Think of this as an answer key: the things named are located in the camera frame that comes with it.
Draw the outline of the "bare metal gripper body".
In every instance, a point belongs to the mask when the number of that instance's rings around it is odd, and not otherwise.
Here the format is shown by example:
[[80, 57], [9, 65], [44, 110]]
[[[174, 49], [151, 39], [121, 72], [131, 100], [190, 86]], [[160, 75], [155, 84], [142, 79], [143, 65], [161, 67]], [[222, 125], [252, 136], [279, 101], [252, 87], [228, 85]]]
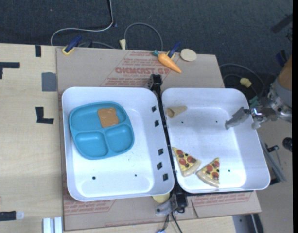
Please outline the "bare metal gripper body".
[[253, 97], [249, 105], [254, 123], [277, 119], [292, 123], [292, 108], [283, 102], [275, 90], [270, 90], [266, 97]]

